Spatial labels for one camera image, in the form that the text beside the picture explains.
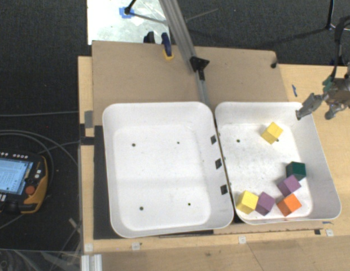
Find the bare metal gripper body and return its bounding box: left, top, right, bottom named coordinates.
left=321, top=78, right=350, bottom=109

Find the yellow cube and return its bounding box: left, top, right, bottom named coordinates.
left=261, top=121, right=284, bottom=145
left=235, top=190, right=259, bottom=215

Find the green cube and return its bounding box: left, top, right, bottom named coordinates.
left=285, top=161, right=307, bottom=182

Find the white plastic tray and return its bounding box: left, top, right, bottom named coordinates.
left=214, top=101, right=342, bottom=226
left=102, top=101, right=235, bottom=239

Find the purple cube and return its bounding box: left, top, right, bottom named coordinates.
left=255, top=191, right=276, bottom=216
left=277, top=174, right=302, bottom=198

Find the orange cube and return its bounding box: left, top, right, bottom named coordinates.
left=277, top=193, right=303, bottom=217

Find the brown cardboard board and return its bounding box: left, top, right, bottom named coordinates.
left=91, top=40, right=325, bottom=236

